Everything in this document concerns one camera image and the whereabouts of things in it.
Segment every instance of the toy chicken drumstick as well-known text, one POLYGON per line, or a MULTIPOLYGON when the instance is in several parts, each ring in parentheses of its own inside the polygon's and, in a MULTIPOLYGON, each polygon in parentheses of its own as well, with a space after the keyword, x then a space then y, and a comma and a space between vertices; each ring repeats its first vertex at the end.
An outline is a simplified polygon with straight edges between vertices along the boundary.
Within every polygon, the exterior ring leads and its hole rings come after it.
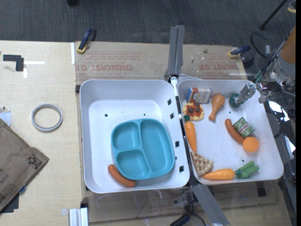
POLYGON ((224 105, 225 97, 221 94, 216 94, 213 96, 211 104, 212 104, 212 112, 209 115, 209 120, 215 121, 215 115, 218 110, 224 105))

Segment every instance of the gray carpet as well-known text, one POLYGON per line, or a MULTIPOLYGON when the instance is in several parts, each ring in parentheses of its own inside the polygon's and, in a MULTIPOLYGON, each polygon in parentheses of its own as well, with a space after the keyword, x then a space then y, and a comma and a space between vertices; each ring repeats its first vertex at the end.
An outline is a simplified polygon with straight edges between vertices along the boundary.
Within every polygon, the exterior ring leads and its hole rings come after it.
MULTIPOLYGON (((81 40, 88 28, 96 41, 169 43, 170 27, 185 25, 185 44, 251 45, 251 32, 267 38, 277 49, 296 24, 287 11, 288 0, 261 31, 283 0, 0 0, 0 40, 71 42, 81 40)), ((265 41, 254 39, 264 53, 265 41)), ((254 75, 266 60, 252 47, 247 73, 254 75)))

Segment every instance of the brown paper bag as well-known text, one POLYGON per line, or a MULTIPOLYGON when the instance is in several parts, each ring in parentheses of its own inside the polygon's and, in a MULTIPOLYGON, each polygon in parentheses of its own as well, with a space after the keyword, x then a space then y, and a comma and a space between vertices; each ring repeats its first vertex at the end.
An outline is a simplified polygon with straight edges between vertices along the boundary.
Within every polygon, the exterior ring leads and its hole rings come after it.
POLYGON ((48 160, 0 119, 0 211, 48 160))

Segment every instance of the toy orange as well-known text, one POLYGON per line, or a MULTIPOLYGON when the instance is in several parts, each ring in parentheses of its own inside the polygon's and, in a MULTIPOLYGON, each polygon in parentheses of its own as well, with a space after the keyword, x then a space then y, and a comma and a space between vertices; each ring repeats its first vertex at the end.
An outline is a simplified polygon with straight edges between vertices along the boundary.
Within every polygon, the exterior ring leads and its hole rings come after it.
POLYGON ((259 148, 259 141, 255 137, 246 137, 243 141, 243 147, 247 152, 256 152, 259 148))

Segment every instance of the orange carrot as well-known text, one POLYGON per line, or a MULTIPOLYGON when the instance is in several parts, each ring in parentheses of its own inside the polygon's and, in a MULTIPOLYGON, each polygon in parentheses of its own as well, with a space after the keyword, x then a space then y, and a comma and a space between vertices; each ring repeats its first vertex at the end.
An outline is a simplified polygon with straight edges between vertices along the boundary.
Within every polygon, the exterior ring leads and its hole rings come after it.
POLYGON ((193 122, 187 121, 184 127, 186 131, 187 140, 189 142, 191 149, 194 152, 197 152, 197 135, 196 135, 196 129, 193 122))
POLYGON ((225 168, 206 173, 202 178, 207 180, 232 180, 234 176, 235 171, 230 168, 225 168))

